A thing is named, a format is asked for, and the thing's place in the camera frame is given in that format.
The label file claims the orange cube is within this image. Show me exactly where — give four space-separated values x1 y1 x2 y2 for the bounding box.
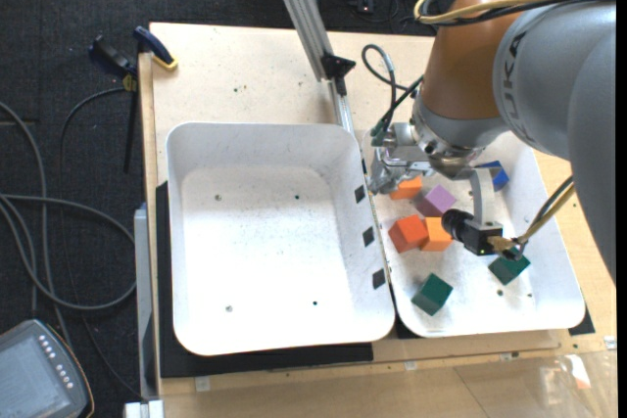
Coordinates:
390 175 424 202
387 213 430 255
419 216 455 254

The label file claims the green cube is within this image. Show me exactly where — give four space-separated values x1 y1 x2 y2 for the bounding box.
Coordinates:
410 272 455 317
487 252 532 287

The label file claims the pale wood board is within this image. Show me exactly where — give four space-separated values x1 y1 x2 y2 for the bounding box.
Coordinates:
148 22 617 396

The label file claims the black cylinder on white bracket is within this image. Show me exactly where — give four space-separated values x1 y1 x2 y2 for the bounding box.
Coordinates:
441 166 505 257

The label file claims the purple cube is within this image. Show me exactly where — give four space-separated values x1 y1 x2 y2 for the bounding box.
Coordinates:
414 184 458 218

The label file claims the blue cube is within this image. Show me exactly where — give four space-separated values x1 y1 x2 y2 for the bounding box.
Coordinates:
477 160 510 193

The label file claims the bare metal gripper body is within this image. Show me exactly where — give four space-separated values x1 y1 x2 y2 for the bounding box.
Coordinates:
373 121 486 181

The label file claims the white plastic tray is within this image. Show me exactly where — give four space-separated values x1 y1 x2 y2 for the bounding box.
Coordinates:
361 126 587 339
165 120 397 357

